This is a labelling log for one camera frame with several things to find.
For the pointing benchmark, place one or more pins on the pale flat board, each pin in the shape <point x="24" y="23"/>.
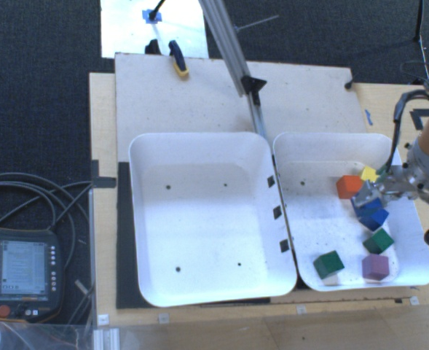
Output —
<point x="185" y="100"/>

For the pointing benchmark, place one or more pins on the blue cube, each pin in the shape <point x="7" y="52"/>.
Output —
<point x="370" y="208"/>
<point x="376" y="220"/>

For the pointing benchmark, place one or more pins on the yellow cube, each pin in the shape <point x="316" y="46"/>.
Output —
<point x="369" y="174"/>

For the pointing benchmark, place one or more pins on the thin black rod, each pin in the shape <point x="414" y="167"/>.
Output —
<point x="284" y="204"/>

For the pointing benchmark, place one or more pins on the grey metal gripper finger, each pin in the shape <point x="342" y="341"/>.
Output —
<point x="369" y="185"/>
<point x="365" y="197"/>

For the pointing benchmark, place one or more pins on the green cube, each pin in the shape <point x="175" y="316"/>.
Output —
<point x="328" y="264"/>
<point x="378" y="241"/>

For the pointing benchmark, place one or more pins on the purple cube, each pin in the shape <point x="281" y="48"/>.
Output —
<point x="375" y="266"/>

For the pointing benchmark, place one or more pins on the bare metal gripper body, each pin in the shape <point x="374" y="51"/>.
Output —
<point x="403" y="186"/>

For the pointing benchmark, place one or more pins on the orange cube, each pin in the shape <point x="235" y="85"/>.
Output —
<point x="348" y="187"/>

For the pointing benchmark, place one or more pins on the white plastic tray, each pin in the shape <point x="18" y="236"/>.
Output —
<point x="319" y="224"/>
<point x="207" y="224"/>

